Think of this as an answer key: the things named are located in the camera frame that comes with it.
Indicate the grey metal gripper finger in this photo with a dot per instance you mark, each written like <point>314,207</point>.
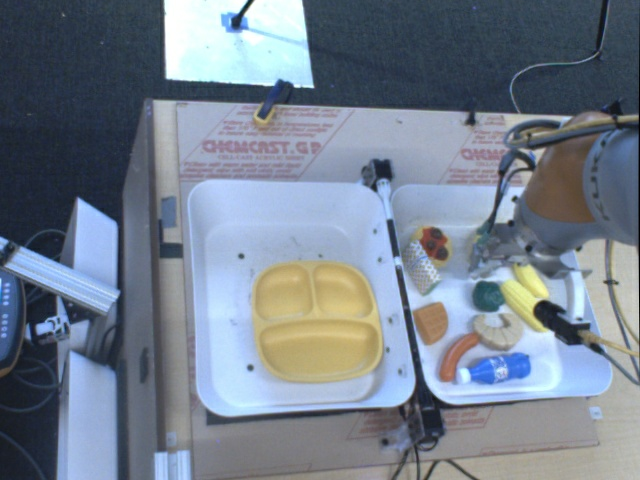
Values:
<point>487,269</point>
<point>478,253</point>

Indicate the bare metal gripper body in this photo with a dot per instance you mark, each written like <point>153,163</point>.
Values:
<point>520,254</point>

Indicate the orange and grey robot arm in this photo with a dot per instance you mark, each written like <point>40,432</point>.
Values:
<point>565,188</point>

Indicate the green toy broccoli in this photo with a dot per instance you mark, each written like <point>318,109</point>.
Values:
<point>487,297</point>

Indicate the toy pizza slice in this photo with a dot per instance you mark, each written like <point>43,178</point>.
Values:
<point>436,245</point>

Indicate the beige toy doughnut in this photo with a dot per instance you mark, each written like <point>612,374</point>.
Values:
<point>500,338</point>

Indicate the orange toy bread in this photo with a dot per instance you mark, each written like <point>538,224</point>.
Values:
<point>432,324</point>

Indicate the thin black and white rod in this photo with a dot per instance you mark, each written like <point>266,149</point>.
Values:
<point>400,273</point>

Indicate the orange toy sausage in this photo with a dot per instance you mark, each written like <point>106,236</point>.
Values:
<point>456,354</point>

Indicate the blue plastic bottle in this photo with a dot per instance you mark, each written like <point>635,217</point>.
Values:
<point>500,369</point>

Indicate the white plastic tray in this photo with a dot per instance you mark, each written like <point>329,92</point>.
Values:
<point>230,228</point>
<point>505,393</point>

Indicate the yellow divided plate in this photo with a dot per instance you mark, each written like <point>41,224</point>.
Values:
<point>315,343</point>

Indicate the brown cardboard board red print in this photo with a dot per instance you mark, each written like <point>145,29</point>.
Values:
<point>310,138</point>

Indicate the black cylinder on white bracket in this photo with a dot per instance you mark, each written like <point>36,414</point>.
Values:
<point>555,318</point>

